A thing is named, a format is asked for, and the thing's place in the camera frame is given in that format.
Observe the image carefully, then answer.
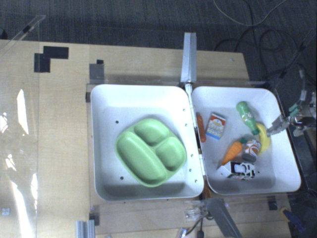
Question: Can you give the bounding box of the green bottle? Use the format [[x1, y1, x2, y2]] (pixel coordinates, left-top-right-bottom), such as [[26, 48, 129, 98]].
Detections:
[[235, 101, 261, 136]]

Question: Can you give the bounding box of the red and blue carton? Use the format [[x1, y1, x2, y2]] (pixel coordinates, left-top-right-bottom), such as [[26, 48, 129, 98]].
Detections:
[[205, 112, 227, 140]]

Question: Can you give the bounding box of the orange carrot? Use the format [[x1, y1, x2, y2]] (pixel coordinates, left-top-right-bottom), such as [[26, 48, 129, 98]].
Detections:
[[220, 137, 248, 166]]

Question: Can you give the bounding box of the orange sausage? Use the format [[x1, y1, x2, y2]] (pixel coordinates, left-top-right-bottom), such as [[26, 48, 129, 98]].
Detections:
[[196, 112, 207, 143]]

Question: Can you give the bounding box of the green divided plate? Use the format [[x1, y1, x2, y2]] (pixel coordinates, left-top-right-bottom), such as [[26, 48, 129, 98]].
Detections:
[[115, 118, 188, 188]]

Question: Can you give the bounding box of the yellow banana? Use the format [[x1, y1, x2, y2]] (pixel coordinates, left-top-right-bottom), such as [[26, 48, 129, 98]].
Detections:
[[255, 122, 271, 155]]

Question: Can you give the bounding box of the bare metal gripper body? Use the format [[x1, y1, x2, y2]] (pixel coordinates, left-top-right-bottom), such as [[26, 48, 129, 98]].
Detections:
[[288, 115, 317, 137]]

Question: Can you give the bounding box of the white plastic tray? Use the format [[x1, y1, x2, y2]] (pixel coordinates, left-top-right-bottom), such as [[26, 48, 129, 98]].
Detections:
[[191, 86, 302, 196], [90, 84, 205, 202]]

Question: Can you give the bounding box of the orange and white can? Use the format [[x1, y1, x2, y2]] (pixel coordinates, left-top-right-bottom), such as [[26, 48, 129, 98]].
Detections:
[[241, 139, 262, 163]]

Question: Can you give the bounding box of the black and white carton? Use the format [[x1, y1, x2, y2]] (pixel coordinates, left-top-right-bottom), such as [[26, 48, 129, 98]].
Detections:
[[217, 161, 256, 181]]

